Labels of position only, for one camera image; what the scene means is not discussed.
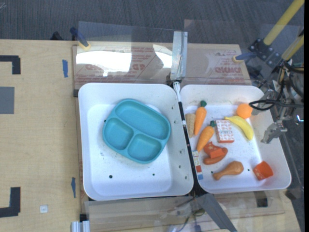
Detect small white red blue carton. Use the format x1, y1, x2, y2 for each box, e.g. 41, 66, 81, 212
192, 150, 204, 181

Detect tan waffle cone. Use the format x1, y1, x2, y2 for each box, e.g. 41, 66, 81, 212
184, 113, 197, 139

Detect brown cardboard board red print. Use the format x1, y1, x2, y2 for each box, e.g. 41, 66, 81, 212
72, 43, 288, 218

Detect orange pizza slice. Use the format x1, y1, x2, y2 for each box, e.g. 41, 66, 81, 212
203, 141, 225, 159

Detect brown chicken drumstick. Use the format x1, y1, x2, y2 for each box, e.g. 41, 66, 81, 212
212, 160, 244, 181

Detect yellow banana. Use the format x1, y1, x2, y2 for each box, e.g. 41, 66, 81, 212
224, 115, 254, 141

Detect white plastic tray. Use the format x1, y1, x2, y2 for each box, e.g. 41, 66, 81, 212
180, 84, 292, 195
77, 82, 195, 202

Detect orange carrot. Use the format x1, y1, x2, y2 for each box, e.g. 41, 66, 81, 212
193, 100, 208, 136
196, 120, 217, 153

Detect orange cup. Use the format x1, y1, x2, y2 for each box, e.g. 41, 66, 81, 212
253, 160, 274, 181

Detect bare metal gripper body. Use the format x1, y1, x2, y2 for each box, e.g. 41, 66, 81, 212
270, 81, 304, 131

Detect blue divided plate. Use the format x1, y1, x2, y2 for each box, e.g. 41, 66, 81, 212
102, 98, 172, 165

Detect orange ball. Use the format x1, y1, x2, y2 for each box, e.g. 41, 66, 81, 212
236, 102, 253, 120

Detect white carton with orange print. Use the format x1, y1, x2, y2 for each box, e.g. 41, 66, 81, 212
214, 119, 235, 144

